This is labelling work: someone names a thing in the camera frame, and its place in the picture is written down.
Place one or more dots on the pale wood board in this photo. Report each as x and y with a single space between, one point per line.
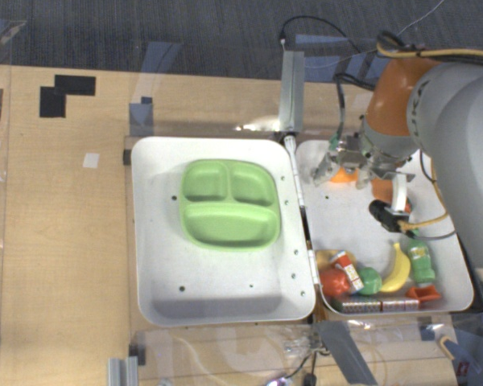
64 223

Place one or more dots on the black cylinder on white bracket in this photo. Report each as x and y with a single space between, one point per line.
386 215

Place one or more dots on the green round toy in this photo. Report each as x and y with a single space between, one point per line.
370 280

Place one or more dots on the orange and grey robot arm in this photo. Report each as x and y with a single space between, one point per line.
459 143

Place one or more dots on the green bottle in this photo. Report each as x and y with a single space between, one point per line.
422 261

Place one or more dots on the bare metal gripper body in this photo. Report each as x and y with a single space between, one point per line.
356 157

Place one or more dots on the red and white carton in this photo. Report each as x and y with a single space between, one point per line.
351 272

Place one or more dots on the yellow banana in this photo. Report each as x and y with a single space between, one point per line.
400 272

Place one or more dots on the red tomato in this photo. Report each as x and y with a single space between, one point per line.
333 282

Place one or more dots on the red and white printed packet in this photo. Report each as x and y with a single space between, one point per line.
400 305

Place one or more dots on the thin black and white rod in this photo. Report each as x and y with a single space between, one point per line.
298 183

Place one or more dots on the orange round toy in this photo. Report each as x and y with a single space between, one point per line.
340 176

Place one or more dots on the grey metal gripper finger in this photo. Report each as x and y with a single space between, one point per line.
324 171
363 179

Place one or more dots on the white plastic tray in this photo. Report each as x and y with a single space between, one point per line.
346 223
225 284

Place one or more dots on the orange red block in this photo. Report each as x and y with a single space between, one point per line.
424 293

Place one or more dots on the green divided plate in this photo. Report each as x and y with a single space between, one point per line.
229 215

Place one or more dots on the yellow flat toy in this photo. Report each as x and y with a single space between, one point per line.
324 257

